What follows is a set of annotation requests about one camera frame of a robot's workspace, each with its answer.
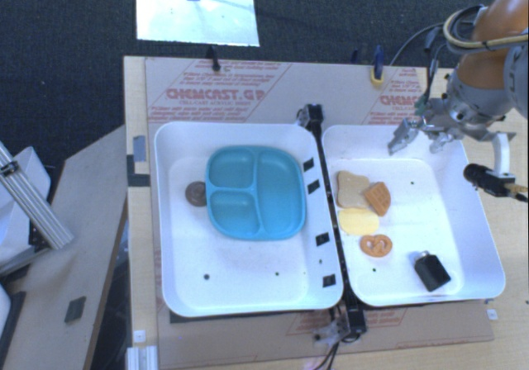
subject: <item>black carpet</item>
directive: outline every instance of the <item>black carpet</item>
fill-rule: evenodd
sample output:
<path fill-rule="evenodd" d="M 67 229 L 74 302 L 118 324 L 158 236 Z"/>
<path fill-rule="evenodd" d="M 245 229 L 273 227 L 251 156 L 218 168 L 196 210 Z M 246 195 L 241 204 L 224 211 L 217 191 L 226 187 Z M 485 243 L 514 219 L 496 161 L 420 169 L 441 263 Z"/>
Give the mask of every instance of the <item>black carpet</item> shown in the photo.
<path fill-rule="evenodd" d="M 348 63 L 353 49 L 386 63 L 424 26 L 492 0 L 255 0 L 261 47 L 220 47 L 230 59 Z M 204 45 L 136 40 L 136 0 L 0 0 L 0 140 L 33 145 L 45 164 L 123 123 L 122 56 L 202 57 Z M 397 64 L 422 66 L 422 40 Z M 441 65 L 454 65 L 445 53 Z"/>

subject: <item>blue plate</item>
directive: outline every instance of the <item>blue plate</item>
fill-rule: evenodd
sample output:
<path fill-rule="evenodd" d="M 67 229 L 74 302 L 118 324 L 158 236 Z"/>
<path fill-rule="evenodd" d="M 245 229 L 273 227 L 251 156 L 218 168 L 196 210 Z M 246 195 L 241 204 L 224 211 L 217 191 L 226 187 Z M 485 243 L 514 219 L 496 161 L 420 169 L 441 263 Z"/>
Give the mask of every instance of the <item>blue plate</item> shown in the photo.
<path fill-rule="evenodd" d="M 305 223 L 303 177 L 280 149 L 232 146 L 207 162 L 207 211 L 224 235 L 242 240 L 284 240 Z"/>

